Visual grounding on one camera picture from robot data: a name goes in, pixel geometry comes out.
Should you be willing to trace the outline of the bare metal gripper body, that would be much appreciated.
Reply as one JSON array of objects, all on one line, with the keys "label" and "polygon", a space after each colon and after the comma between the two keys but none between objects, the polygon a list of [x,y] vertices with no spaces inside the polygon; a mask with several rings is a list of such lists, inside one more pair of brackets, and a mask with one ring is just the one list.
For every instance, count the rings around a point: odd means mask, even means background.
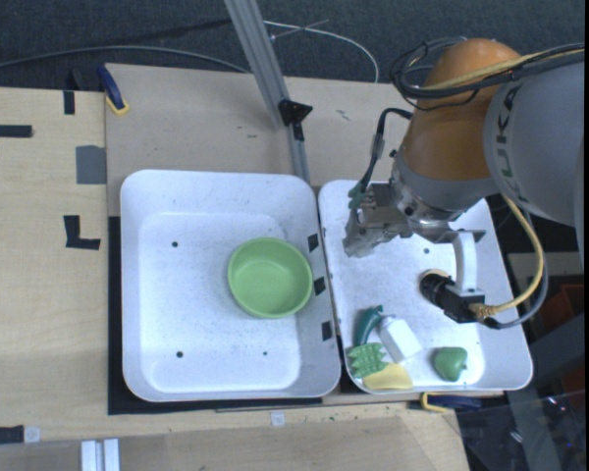
[{"label": "bare metal gripper body", "polygon": [[463,213],[434,208],[407,185],[371,183],[359,203],[359,239],[380,243],[419,235],[435,243],[450,242],[451,223]]}]

